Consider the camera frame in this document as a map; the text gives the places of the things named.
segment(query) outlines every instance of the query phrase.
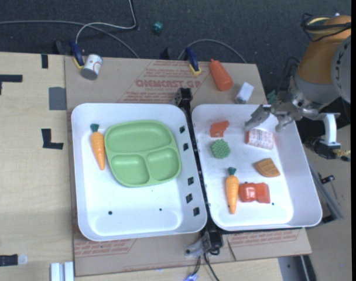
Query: cardboard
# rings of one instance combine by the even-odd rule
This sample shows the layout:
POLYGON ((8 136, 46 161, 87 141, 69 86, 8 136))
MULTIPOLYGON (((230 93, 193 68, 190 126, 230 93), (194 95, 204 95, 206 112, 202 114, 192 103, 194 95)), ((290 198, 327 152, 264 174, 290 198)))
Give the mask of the cardboard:
MULTIPOLYGON (((65 57, 67 120, 71 202, 73 207, 74 263, 76 276, 194 265, 184 250, 200 235, 182 234, 164 237, 93 242, 79 231, 76 219, 75 178, 70 115, 79 104, 174 103, 177 90, 189 87, 193 93, 191 108, 200 104, 234 103, 244 82, 254 86, 249 104, 266 103, 256 65, 224 63, 234 81, 228 91, 219 91, 208 63, 199 62, 202 73, 194 76, 186 61, 148 59, 107 59, 94 81, 80 75, 72 57, 65 57)), ((311 252, 305 229, 247 232, 223 236, 220 254, 210 256, 212 263, 301 255, 311 252)))

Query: green plate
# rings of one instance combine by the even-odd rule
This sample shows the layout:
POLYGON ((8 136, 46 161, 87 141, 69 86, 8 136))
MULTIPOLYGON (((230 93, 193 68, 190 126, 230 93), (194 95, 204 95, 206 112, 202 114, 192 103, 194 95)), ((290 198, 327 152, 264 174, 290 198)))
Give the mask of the green plate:
POLYGON ((105 150, 113 176, 124 186, 164 183, 181 171, 174 136, 159 121, 132 121, 109 127, 105 150))

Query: orange carrot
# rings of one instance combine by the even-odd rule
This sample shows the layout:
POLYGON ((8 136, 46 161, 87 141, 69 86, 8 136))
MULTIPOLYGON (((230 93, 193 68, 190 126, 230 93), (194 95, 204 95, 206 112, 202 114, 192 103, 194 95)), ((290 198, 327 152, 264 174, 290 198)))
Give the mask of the orange carrot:
POLYGON ((91 124, 91 147, 95 155, 96 161, 101 170, 105 169, 105 145, 104 145, 104 136, 98 132, 98 125, 91 124))
POLYGON ((228 168, 229 177, 226 178, 225 182, 226 198, 231 214, 235 214, 238 200, 239 180, 234 176, 236 170, 234 167, 228 168))

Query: white tray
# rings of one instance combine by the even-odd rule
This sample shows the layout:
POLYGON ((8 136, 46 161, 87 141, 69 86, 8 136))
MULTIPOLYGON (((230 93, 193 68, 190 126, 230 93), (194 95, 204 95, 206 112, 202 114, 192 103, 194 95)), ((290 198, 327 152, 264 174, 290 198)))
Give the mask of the white tray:
POLYGON ((207 221, 186 116, 169 104, 81 104, 72 115, 78 224, 93 241, 197 232, 207 221), (130 188, 120 185, 108 163, 98 168, 90 146, 90 125, 154 119, 170 128, 182 169, 163 184, 130 188))
POLYGON ((258 128, 273 132, 272 150, 256 148, 245 143, 244 124, 258 105, 199 105, 192 113, 195 136, 210 213, 213 221, 227 231, 309 227, 321 221, 322 210, 309 166, 295 124, 276 132, 278 120, 270 117, 258 128), (210 145, 218 138, 211 138, 213 123, 230 122, 223 139, 231 153, 224 159, 213 156, 210 145), (271 157, 279 169, 279 177, 263 177, 253 164, 271 157), (230 214, 224 183, 227 169, 235 167, 240 183, 264 182, 269 185, 271 203, 257 201, 237 202, 235 214, 230 214))

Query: wooden table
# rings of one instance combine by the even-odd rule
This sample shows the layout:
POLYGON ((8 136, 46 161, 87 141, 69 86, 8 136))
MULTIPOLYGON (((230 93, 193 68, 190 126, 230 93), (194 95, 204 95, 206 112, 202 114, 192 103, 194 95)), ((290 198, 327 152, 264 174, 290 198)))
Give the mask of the wooden table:
MULTIPOLYGON (((0 74, 22 74, 2 83, 0 95, 0 255, 28 262, 0 267, 2 280, 49 280, 53 262, 73 261, 67 113, 49 109, 49 88, 65 87, 64 57, 0 53, 0 74), (63 149, 43 149, 41 129, 63 149)), ((281 281, 277 259, 213 264, 220 280, 281 281)), ((185 280, 193 267, 76 277, 76 280, 185 280)), ((202 281, 213 280, 206 265, 202 281)))

